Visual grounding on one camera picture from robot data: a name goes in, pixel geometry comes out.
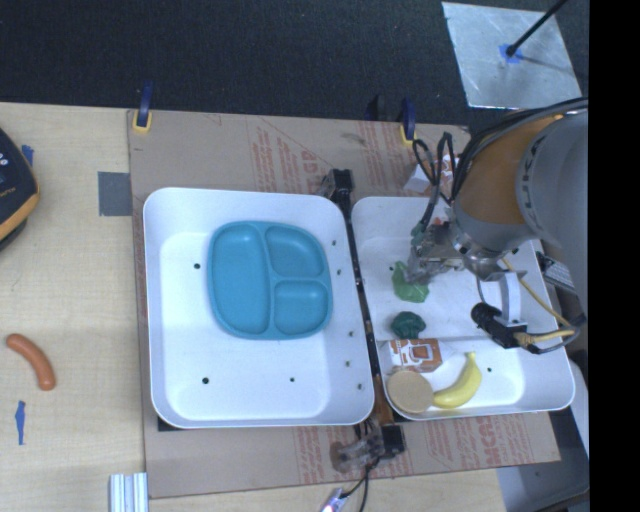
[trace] white plastic tray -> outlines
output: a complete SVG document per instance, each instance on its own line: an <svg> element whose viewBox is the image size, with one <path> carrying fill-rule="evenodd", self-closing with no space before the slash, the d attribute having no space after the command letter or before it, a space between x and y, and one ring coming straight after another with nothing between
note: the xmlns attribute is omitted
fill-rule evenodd
<svg viewBox="0 0 640 512"><path fill-rule="evenodd" d="M380 344L395 338L391 322L402 311L420 315L427 327L420 337L443 341L444 363L428 375L434 390L452 384L465 361L464 352L475 351L482 371L482 384L467 404L456 409L431 407L420 415L399 414L412 420L472 417L494 414L556 410L567 407L574 394L574 380L566 351L561 348L543 355L523 349L503 349L471 319L471 309L480 302L475 277L467 270L436 276L425 302L399 299L393 292L391 275L396 261L409 257L410 232L426 208L423 198L368 197L353 208L352 222L358 259L369 305L374 335ZM509 261L526 270L525 280L549 303L533 244L523 244ZM500 308L499 290L483 286L487 302ZM555 319L522 290L523 320L529 332L557 329ZM548 346L559 338L545 342ZM383 382L390 368L381 368Z"/></svg>
<svg viewBox="0 0 640 512"><path fill-rule="evenodd" d="M282 222L322 245L333 311L292 340L234 337L211 310L206 258L220 226ZM323 197L165 188L143 209L151 396L179 428L347 425L373 407L371 367L342 213Z"/></svg>

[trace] black rod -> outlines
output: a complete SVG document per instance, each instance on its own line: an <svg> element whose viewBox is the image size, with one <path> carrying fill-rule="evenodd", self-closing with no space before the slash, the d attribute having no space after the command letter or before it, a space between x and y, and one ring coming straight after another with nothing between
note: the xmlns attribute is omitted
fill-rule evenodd
<svg viewBox="0 0 640 512"><path fill-rule="evenodd" d="M562 7L566 2L567 0L559 0L551 9L547 11L547 13L542 18L537 21L535 25L533 25L529 30L526 31L520 39L518 39L512 45L509 45L509 47L507 48L507 57L513 57L513 54L516 53L516 50L520 47L520 45L527 39L529 39L531 34L538 30L540 26L551 16L553 16L556 11L558 11L560 7Z"/></svg>

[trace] blue plate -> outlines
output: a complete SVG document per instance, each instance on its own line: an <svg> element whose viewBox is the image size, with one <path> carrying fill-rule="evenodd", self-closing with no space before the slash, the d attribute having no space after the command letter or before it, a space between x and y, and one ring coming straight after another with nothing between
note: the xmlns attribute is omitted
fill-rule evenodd
<svg viewBox="0 0 640 512"><path fill-rule="evenodd" d="M238 337L303 338L331 318L326 255L313 235L296 226L225 224L211 238L207 278L216 319Z"/></svg>

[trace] black and orange object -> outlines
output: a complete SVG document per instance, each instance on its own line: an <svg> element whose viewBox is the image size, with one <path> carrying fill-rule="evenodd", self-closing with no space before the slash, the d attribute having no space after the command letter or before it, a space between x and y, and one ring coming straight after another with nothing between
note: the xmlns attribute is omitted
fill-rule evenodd
<svg viewBox="0 0 640 512"><path fill-rule="evenodd" d="M0 251L24 229L39 200L31 164L0 129Z"/></svg>

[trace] black fabric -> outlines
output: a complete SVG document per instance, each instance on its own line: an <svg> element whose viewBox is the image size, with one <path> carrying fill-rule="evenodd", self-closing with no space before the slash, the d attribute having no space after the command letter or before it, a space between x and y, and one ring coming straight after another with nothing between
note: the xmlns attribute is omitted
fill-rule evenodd
<svg viewBox="0 0 640 512"><path fill-rule="evenodd" d="M556 0L458 3L546 12ZM556 14L583 95L589 2ZM409 97L417 122L473 127L435 0L5 0L0 101L363 119Z"/></svg>

